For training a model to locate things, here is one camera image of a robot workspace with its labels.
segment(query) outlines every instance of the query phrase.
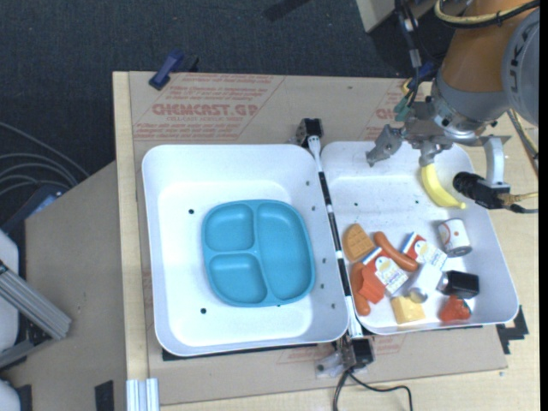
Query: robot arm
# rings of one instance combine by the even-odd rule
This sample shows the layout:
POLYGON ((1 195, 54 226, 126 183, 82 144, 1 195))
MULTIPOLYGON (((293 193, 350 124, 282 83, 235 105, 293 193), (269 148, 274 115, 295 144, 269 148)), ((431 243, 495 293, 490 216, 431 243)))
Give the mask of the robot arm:
MULTIPOLYGON (((454 186, 486 208, 501 208, 504 203, 499 196, 509 193, 509 185, 503 182, 505 139, 482 134, 504 112, 513 110, 539 126, 539 0, 473 0, 461 17, 443 12, 446 1, 438 2, 436 14, 457 30, 431 95, 424 102, 414 102, 414 93, 402 100, 396 107, 396 121, 402 126, 384 127, 366 155, 367 162, 373 167, 407 141, 420 150, 423 183, 434 201, 440 206, 462 207, 438 185, 434 158, 454 143, 483 146, 487 178, 472 181, 459 174, 454 186), (473 190, 481 190, 477 193, 481 196, 472 196, 473 190)), ((415 28, 414 22, 402 22, 402 14, 407 15, 399 14, 401 24, 415 28)), ((414 90, 418 85, 415 77, 414 90)))

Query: toy hot dog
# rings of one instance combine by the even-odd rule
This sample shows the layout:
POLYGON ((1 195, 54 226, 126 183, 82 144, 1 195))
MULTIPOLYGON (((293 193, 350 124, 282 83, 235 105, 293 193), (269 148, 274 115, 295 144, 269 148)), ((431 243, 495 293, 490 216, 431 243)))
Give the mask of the toy hot dog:
POLYGON ((361 270, 363 270, 364 265, 361 262, 356 262, 352 266, 352 271, 350 272, 350 288, 352 289, 352 296, 354 298, 354 305, 356 307, 356 312, 359 315, 369 315, 371 312, 371 307, 367 298, 359 293, 361 287, 363 286, 363 276, 361 270))
POLYGON ((413 272, 419 267, 419 264, 415 260, 396 250, 382 231, 377 231, 373 235, 373 240, 379 247, 383 248, 390 258, 403 270, 413 272))

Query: blue divided plate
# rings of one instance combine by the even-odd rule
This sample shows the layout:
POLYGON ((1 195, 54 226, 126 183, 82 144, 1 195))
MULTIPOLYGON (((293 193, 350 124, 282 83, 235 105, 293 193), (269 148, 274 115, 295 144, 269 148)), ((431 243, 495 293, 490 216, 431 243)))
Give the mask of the blue divided plate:
POLYGON ((291 205, 276 200, 217 205, 205 215, 201 231, 209 283, 226 303, 282 305, 312 289, 312 246, 291 205))

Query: blue clamp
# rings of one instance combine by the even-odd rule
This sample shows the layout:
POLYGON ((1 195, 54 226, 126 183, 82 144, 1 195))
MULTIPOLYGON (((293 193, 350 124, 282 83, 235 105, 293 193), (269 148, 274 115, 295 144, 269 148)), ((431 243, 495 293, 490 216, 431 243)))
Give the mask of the blue clamp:
POLYGON ((185 54, 183 52, 177 49, 172 50, 165 59, 162 68, 148 81, 148 83, 157 90, 164 88, 170 81, 169 73, 177 71, 177 69, 181 66, 184 57, 185 54))

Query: white can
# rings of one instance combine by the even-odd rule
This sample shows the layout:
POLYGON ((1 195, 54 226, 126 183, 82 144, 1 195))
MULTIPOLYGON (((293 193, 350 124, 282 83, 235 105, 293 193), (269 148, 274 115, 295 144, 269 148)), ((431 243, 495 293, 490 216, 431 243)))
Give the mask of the white can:
POLYGON ((462 219, 448 219, 438 226, 438 233, 448 257, 460 257, 472 251, 462 219))

